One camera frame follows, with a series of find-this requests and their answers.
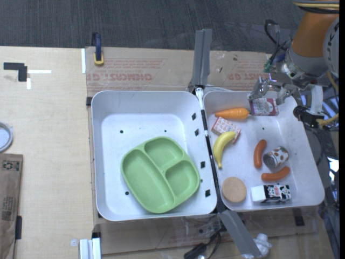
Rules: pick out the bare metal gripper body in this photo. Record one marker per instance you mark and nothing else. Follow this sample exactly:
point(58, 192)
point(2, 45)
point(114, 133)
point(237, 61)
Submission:
point(288, 75)

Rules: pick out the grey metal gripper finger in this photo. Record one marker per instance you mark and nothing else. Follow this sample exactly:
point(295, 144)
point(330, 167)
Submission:
point(284, 94)
point(259, 89)

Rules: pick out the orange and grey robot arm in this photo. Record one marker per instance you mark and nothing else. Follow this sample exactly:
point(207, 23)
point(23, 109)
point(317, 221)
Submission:
point(310, 36)

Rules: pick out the pink and white carton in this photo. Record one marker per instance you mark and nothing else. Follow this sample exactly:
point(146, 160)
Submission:
point(265, 107)

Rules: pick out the orange carrot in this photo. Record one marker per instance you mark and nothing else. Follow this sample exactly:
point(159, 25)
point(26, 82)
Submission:
point(233, 113)

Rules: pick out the white plastic tray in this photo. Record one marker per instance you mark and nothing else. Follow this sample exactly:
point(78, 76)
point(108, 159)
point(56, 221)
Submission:
point(113, 158)
point(291, 133)

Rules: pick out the orange and white packet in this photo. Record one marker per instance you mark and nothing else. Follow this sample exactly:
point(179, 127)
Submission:
point(222, 125)

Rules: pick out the orange sausage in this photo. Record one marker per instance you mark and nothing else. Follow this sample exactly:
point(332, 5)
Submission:
point(259, 153)
point(275, 174)

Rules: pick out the white can with orange print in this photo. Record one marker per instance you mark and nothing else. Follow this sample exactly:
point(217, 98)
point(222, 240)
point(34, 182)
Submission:
point(276, 157)

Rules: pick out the yellow banana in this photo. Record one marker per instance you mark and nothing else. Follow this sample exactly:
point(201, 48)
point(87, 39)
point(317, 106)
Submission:
point(219, 146)

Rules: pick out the brown cardboard board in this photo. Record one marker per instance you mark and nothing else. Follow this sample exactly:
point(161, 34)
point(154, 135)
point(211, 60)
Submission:
point(161, 71)

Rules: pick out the white carton with cow print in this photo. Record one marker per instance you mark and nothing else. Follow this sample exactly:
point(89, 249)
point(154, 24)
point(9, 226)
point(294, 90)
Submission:
point(272, 193)

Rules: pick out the round tan biscuit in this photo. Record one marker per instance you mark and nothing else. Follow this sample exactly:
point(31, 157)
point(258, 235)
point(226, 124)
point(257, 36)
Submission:
point(234, 189)

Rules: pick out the green divided plate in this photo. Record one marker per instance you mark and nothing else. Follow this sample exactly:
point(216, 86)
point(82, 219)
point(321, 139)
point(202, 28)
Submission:
point(159, 174)

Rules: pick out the crumpled white paper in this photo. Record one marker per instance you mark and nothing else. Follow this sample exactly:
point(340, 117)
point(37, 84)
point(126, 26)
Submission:
point(262, 244)

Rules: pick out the clear tape roll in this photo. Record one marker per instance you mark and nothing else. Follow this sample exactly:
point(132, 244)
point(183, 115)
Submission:
point(10, 137)

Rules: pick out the brown paper bag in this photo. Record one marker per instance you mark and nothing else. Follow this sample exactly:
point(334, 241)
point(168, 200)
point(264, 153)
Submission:
point(8, 198)

